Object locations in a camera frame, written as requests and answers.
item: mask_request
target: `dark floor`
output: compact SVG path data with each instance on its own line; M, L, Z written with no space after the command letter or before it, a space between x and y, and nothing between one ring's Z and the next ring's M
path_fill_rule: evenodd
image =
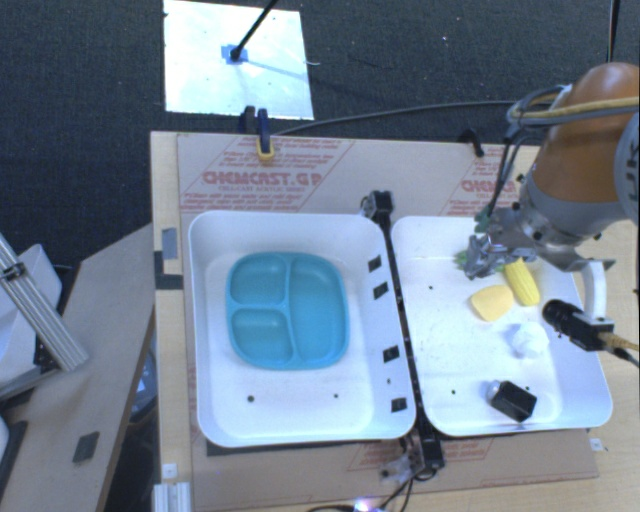
M263 6L266 1L219 3ZM281 0L301 12L317 119L519 98L605 60L606 0ZM638 63L640 2L616 58ZM0 232L73 264L148 223L149 132L235 131L163 106L161 0L0 3ZM276 122L274 130L293 122ZM498 142L504 108L327 126L318 136Z

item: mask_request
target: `yellow corn toy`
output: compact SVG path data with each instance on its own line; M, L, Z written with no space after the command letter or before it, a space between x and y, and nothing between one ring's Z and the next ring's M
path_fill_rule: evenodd
M538 285L522 258L505 265L504 274L513 293L523 306L535 306L540 302Z

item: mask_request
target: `black carpet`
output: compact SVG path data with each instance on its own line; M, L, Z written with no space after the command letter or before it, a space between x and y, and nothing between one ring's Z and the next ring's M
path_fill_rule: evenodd
M218 2L264 6L263 2ZM281 0L301 12L317 119L516 99L604 62L607 0ZM640 2L616 60L638 63ZM164 111L161 0L0 2L0 232L73 264L150 222L149 132L233 132ZM504 107L326 126L308 135L499 142ZM276 121L273 130L295 122Z

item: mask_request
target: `blue plate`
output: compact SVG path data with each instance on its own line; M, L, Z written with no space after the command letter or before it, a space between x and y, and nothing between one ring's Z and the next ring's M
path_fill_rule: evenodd
M322 368L347 350L344 284L324 258L285 252L246 256L229 272L226 299L231 345L255 366Z

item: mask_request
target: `yellow cable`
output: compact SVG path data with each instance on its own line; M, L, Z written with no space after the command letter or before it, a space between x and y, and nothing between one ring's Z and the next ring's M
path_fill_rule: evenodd
M611 348L627 348L638 352L638 345L625 340L624 338L613 334L612 332L603 332L598 337L604 342L607 347Z
M519 108L516 108L514 109L513 117L522 116L523 118L545 119L545 118L554 118L554 117L561 117L561 116L573 115L573 114L583 114L585 112L594 112L598 110L606 110L606 109L612 109L612 108L637 107L639 105L640 105L640 97L634 96L629 98L617 98L614 100L591 101L588 103L571 105L570 107L561 107L561 108L555 108L553 110L545 110L544 112L522 113L522 111Z

